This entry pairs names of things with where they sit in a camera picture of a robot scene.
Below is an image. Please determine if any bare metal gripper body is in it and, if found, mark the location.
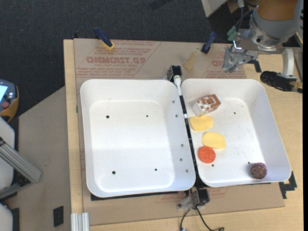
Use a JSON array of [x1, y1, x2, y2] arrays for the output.
[[231, 28, 285, 64]]

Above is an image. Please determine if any beige spiral cone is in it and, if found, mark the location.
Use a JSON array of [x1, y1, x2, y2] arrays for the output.
[[182, 51, 198, 70]]

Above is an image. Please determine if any brown and white carton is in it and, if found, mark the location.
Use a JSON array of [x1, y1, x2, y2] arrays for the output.
[[192, 93, 221, 117]]

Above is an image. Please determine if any yellow potato chip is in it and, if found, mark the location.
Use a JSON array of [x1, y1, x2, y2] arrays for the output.
[[189, 115, 214, 132], [201, 131, 226, 150]]

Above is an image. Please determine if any white plastic tray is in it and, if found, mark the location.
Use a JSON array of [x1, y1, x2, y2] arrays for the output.
[[180, 78, 292, 188], [79, 78, 196, 198]]

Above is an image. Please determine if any thin black and white rod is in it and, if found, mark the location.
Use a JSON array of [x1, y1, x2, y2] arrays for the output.
[[173, 75, 202, 190]]

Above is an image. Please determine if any brown cardboard board red print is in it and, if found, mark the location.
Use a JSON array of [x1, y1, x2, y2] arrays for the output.
[[73, 38, 293, 226]]

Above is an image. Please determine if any orange round slice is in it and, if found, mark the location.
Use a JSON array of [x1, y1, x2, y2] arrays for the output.
[[198, 146, 217, 164]]

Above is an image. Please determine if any black cylinder on white bracket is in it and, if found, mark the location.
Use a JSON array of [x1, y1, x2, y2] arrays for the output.
[[260, 48, 303, 94]]

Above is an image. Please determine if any black block with thin wires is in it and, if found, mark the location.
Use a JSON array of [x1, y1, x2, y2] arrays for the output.
[[168, 65, 183, 82], [190, 188, 210, 205]]

